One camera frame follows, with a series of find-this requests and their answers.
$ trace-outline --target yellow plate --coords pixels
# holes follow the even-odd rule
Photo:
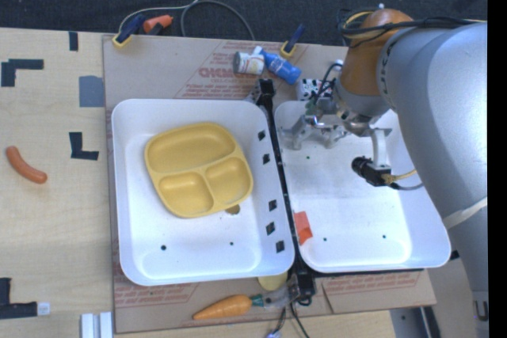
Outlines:
[[[156,135],[144,161],[158,196],[172,213],[195,218],[240,204],[254,181],[241,147],[216,123],[196,123]]]

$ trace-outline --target black connector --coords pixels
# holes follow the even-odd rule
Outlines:
[[[352,161],[352,169],[373,186],[388,186],[382,175],[391,175],[391,168],[377,169],[371,158],[357,157]]]

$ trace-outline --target wooden table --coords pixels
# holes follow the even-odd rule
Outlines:
[[[10,277],[11,302],[49,302],[48,316],[0,320],[0,336],[79,336],[83,313],[113,311],[104,107],[80,107],[79,78],[101,78],[102,35],[0,28],[0,61],[42,59],[43,70],[16,69],[0,87],[0,277]],[[71,158],[69,133],[97,160]],[[17,174],[7,146],[48,174],[35,184]],[[130,334],[145,337],[265,336],[276,322]],[[303,320],[313,337],[395,336],[389,311]],[[284,337],[302,336],[290,320]]]

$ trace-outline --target white strip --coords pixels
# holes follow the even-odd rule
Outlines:
[[[448,215],[443,220],[445,228],[450,230],[452,227],[467,221],[472,215],[477,213],[482,208],[487,207],[487,205],[488,205],[488,196],[486,196],[482,200],[479,200],[477,203],[471,205],[469,208],[459,210],[452,213],[451,215]]]

